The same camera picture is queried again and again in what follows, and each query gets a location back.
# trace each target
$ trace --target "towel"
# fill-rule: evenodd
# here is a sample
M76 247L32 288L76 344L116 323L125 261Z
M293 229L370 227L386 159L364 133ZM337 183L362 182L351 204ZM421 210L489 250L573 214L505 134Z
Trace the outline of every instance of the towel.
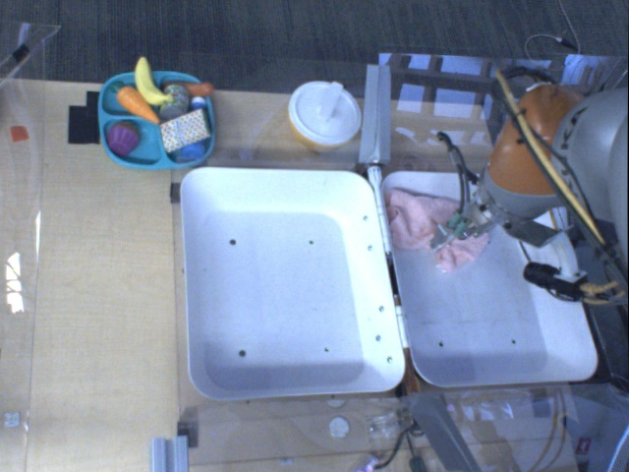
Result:
M393 246L402 250L430 250L437 224L445 224L459 204L446 198L414 196L392 189L385 197ZM479 256L489 241L485 233L478 238L455 239L435 254L443 272L451 272Z

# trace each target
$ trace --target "banana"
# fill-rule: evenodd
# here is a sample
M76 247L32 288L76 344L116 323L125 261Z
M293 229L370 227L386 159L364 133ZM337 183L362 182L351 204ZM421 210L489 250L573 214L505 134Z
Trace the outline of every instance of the banana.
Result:
M153 73L145 57L136 64L136 88L149 105L163 105L173 100L172 94L164 94L153 81Z

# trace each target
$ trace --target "red sticker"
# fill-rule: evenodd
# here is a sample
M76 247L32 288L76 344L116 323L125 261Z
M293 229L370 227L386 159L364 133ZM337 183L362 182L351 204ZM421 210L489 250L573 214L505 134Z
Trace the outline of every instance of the red sticker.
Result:
M574 451L575 454L588 454L590 452L590 446L592 445L592 439L588 437L580 437L577 443L577 448Z
M15 142L23 142L29 139L29 132L24 126L11 126L11 140Z

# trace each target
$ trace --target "blue tray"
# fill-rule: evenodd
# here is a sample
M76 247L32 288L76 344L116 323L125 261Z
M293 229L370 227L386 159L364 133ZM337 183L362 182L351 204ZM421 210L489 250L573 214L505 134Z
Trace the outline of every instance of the blue tray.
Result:
M178 72L153 72L153 79L157 86L161 86L164 82L185 82L199 83L199 79ZM124 109L116 99L113 85L115 83L123 83L125 86L135 86L135 75L133 72L120 74L109 79L100 90L98 96L98 128L100 130L100 141L112 160L136 169L171 169L171 168L188 168L202 164L212 153L214 142L216 139L214 133L214 109L212 102L207 97L207 120L209 122L209 138L202 141L205 152L199 159L186 162L177 162L174 153L167 153L161 140L159 125L144 120L142 117L130 114ZM107 130L117 122L133 123L140 134L140 144L134 150L124 157L115 154L107 144Z

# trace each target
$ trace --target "orange square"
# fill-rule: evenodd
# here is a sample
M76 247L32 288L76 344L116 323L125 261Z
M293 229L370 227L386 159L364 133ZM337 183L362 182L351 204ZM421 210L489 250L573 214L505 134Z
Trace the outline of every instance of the orange square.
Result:
M11 140L15 142L23 142L29 139L29 132L24 126L11 126Z

